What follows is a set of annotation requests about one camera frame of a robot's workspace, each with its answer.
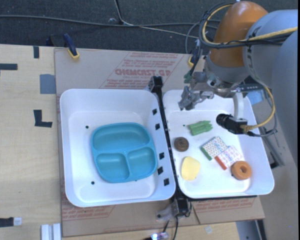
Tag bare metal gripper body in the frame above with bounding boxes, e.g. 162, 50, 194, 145
189, 71, 242, 98

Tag white packet with orange edge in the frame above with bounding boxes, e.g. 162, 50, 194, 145
213, 145, 246, 171

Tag thin black rod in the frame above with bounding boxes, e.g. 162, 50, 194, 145
155, 83, 182, 200

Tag yellow toy wedge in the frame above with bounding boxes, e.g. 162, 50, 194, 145
180, 155, 201, 182

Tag orange toy doughnut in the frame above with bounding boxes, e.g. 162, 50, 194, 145
230, 160, 253, 181

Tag white plastic tray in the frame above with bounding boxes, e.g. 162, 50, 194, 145
162, 88, 275, 199
59, 88, 176, 208

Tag green toy beans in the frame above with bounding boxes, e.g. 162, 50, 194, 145
187, 120, 214, 137

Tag blue divided plate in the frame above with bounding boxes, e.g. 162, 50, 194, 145
90, 122, 158, 184

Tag brown cardboard board, red print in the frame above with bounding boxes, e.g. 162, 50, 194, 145
53, 47, 266, 237

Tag white packet with green edge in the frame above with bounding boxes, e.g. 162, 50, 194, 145
200, 136, 229, 162

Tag black block with thin wires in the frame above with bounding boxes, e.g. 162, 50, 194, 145
149, 75, 164, 93
173, 198, 191, 217

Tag black cylinder on white bracket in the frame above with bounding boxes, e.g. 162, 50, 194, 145
215, 91, 249, 135

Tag brown toy biscuit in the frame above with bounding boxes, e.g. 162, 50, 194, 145
173, 136, 190, 153

